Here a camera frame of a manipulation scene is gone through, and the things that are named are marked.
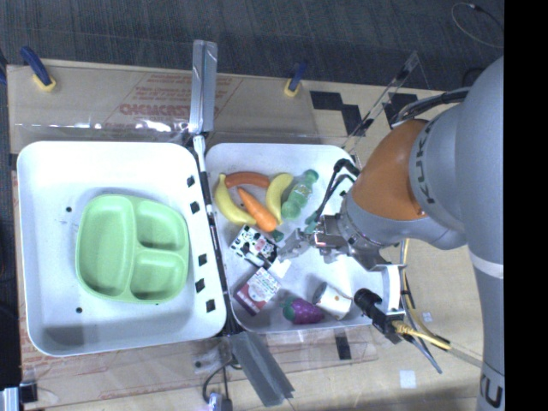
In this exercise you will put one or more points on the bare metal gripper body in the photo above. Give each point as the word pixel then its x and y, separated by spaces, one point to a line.
pixel 329 238

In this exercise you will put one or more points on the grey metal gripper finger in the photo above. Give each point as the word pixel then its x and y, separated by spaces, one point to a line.
pixel 299 236
pixel 287 251

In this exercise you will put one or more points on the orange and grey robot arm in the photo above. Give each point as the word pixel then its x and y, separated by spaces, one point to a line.
pixel 462 174

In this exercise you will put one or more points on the cow print carton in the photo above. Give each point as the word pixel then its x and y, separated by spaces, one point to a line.
pixel 252 244

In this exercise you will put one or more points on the green plastic bottle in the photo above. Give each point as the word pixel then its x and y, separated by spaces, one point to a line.
pixel 297 195

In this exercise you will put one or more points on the orange carrot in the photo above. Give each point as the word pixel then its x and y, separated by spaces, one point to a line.
pixel 259 213

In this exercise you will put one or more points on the yellow banana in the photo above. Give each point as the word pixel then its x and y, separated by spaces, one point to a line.
pixel 274 193
pixel 227 208

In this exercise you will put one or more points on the pink and red carton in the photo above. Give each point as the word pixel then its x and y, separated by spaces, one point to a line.
pixel 257 291

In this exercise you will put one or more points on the purple grapes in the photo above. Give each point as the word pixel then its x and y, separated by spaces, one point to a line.
pixel 306 311

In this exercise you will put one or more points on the white can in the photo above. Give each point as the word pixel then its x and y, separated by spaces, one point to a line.
pixel 336 303

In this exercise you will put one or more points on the orange sausage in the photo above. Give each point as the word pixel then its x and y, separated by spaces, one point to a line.
pixel 248 179

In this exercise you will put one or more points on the thin black and white rod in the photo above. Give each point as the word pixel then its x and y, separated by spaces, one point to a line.
pixel 212 229

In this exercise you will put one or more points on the white plastic tray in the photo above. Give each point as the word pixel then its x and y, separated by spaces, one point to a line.
pixel 257 156
pixel 51 246

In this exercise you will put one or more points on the green divided plate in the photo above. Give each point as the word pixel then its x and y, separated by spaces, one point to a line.
pixel 107 242

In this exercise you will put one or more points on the brown cardboard board, red print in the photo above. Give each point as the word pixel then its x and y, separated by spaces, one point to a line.
pixel 107 97

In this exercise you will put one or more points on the black cylinder on white bracket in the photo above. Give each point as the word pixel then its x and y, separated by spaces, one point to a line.
pixel 391 289

